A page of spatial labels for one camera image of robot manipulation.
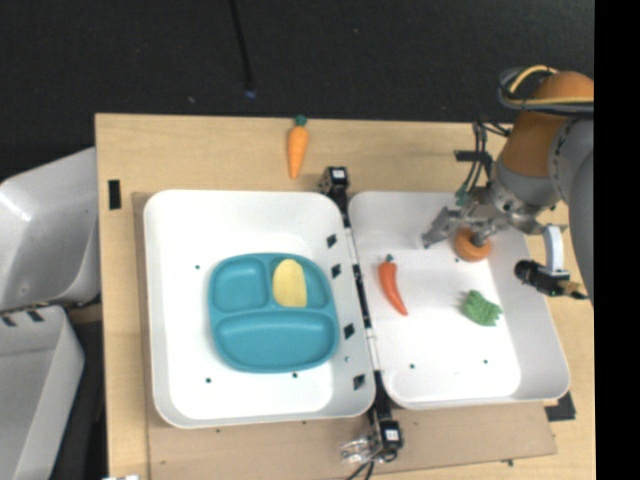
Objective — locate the orange doughnut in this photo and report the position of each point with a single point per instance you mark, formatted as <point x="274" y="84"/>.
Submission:
<point x="467" y="253"/>

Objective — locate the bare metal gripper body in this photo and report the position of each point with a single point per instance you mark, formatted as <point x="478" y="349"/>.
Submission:
<point x="502" y="211"/>

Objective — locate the blue divided plate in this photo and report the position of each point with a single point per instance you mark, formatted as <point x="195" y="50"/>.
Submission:
<point x="270" y="338"/>

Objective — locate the black cylinder on white bracket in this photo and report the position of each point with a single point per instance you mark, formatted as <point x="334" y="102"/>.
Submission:
<point x="552" y="248"/>

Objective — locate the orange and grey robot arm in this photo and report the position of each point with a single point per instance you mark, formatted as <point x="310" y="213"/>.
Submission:
<point x="532" y="138"/>

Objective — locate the thick orange carrot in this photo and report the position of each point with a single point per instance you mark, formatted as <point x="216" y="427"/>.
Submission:
<point x="297" y="148"/>

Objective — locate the green broccoli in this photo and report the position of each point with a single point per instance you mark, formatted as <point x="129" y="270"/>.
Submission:
<point x="480" y="310"/>

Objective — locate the yellow oval toy food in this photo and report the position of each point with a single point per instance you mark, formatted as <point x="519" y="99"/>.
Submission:
<point x="289" y="284"/>

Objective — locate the white plastic tray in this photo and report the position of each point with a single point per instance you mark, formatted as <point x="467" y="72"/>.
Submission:
<point x="440" y="348"/>
<point x="185" y="318"/>

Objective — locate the slim curved orange carrot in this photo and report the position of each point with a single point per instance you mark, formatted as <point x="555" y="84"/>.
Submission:
<point x="391" y="283"/>

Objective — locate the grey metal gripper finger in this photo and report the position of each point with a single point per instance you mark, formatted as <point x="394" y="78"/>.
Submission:
<point x="481" y="239"/>
<point x="434" y="233"/>

